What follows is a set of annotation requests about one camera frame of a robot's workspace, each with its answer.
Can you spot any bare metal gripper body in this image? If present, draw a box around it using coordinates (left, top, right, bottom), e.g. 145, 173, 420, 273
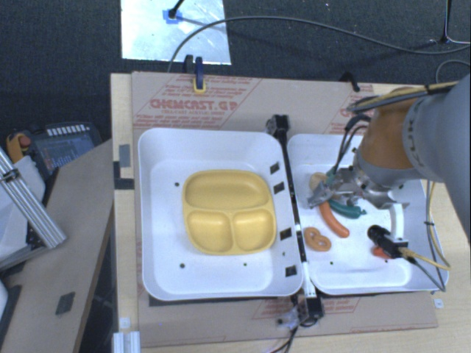
330, 166, 397, 210

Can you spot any beige biscuit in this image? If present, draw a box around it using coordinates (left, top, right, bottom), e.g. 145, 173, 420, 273
308, 171, 329, 191

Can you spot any thin black and white rod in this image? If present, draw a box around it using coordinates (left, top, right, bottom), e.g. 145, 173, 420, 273
277, 130, 316, 298

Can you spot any green pea pod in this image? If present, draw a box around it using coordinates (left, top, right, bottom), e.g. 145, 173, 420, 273
328, 198, 368, 220

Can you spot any orange sausage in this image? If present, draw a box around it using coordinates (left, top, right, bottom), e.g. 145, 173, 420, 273
318, 202, 350, 239

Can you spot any brown pretzel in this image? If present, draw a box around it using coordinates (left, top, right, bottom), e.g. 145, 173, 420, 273
303, 226, 333, 253

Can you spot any white plastic tray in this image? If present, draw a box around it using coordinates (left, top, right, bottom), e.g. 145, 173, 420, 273
137, 126, 305, 302
286, 133, 450, 296

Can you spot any yellow divided plate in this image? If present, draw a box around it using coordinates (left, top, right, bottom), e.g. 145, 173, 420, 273
182, 169, 278, 256

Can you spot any brown cardboard board red print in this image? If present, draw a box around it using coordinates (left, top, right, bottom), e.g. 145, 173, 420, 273
130, 71, 440, 349

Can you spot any black cylinder on white bracket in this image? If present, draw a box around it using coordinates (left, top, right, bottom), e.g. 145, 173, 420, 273
366, 193, 411, 261

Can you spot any black block with thin wires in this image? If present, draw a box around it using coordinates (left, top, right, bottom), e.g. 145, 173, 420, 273
265, 114, 292, 140
295, 293, 325, 326

